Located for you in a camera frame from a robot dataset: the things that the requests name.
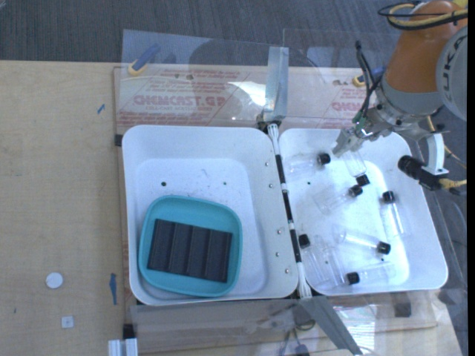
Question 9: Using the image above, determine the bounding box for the teal square plate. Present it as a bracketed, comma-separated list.
[137, 194, 244, 298]

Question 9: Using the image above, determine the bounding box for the brown cardboard board red print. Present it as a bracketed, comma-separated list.
[112, 64, 439, 334]

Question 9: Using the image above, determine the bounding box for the white round disc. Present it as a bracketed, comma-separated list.
[45, 271, 65, 290]

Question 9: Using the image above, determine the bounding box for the black ridged rectangular block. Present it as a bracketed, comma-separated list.
[146, 218, 234, 284]

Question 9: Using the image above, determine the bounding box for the white plastic tray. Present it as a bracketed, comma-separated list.
[121, 124, 300, 307]
[278, 127, 450, 297]

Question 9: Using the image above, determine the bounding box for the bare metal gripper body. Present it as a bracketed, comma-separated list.
[351, 104, 429, 141]

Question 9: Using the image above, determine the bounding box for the thin black and white rod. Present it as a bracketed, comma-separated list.
[266, 123, 313, 299]

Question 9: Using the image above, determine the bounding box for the black cylinder on white bracket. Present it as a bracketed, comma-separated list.
[397, 131, 451, 192]

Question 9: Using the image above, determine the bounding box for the clear plastic bottle black cap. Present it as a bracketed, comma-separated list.
[297, 233, 328, 286]
[286, 151, 332, 174]
[331, 225, 392, 256]
[379, 190, 407, 239]
[341, 148, 371, 188]
[312, 184, 364, 215]
[345, 263, 398, 286]

